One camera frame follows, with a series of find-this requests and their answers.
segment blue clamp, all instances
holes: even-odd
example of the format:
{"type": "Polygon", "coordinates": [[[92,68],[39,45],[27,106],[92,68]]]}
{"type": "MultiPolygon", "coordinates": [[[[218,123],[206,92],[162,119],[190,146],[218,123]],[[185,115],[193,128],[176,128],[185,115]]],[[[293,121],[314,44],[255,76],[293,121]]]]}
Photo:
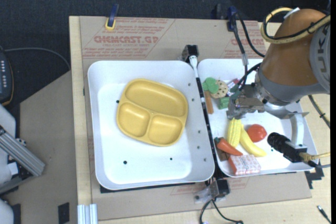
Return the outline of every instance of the blue clamp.
{"type": "Polygon", "coordinates": [[[235,16],[237,13],[237,9],[235,6],[231,6],[230,8],[227,9],[227,30],[230,32],[233,32],[233,24],[232,24],[232,17],[235,16]]]}
{"type": "Polygon", "coordinates": [[[114,30],[116,26],[115,17],[117,16],[118,10],[119,10],[119,4],[114,4],[112,6],[111,15],[109,18],[107,18],[106,23],[105,23],[106,30],[108,31],[114,30]]]}

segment divided yellow plate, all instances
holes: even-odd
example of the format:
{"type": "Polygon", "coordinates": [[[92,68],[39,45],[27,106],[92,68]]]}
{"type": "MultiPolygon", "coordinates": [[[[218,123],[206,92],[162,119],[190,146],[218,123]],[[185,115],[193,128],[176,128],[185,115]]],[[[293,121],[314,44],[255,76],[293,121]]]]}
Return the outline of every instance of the divided yellow plate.
{"type": "Polygon", "coordinates": [[[181,137],[188,115],[188,101],[177,89],[147,80],[130,81],[117,110],[120,130],[131,138],[170,146],[181,137]]]}

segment banana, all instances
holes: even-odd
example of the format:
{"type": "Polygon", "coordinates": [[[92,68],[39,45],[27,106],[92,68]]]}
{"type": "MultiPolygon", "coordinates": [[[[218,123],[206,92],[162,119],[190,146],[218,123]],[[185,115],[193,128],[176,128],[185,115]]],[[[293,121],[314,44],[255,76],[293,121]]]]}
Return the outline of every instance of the banana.
{"type": "Polygon", "coordinates": [[[241,122],[241,120],[236,120],[233,118],[229,123],[226,141],[232,147],[237,147],[239,145],[240,133],[242,132],[241,122]]]}
{"type": "Polygon", "coordinates": [[[241,133],[240,133],[240,143],[243,148],[249,153],[254,155],[255,157],[264,157],[267,153],[260,147],[258,147],[255,143],[252,142],[251,138],[248,136],[247,132],[244,129],[244,126],[241,125],[241,133]]]}

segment red tomato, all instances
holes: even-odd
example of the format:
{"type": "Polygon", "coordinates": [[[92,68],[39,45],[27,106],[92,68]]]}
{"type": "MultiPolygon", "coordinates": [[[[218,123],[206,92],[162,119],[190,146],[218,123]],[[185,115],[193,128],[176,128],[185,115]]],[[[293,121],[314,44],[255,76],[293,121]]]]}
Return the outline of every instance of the red tomato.
{"type": "Polygon", "coordinates": [[[267,132],[264,127],[259,124],[252,124],[247,129],[248,136],[251,140],[256,143],[263,140],[267,136],[267,132]]]}

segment yellow and blue clamp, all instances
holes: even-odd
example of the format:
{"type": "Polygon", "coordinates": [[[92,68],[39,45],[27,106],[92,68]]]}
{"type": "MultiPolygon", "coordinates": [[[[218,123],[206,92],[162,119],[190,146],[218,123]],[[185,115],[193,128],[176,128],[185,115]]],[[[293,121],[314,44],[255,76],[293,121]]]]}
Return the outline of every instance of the yellow and blue clamp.
{"type": "Polygon", "coordinates": [[[115,25],[116,24],[115,17],[117,16],[118,10],[119,10],[119,4],[114,4],[112,6],[110,17],[107,18],[106,23],[105,23],[106,30],[108,30],[108,31],[114,30],[114,28],[116,26],[115,25]]]}

